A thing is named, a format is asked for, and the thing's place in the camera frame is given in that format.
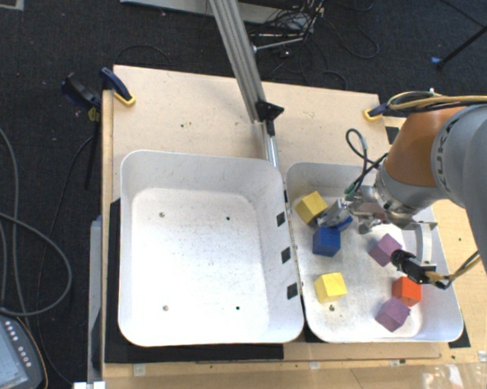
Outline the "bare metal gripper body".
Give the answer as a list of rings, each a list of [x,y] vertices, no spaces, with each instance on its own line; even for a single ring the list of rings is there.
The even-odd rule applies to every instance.
[[[358,232],[365,235],[380,225],[393,224],[403,229],[416,214],[416,209],[401,203],[385,188],[362,185],[347,195],[347,209],[358,220]]]

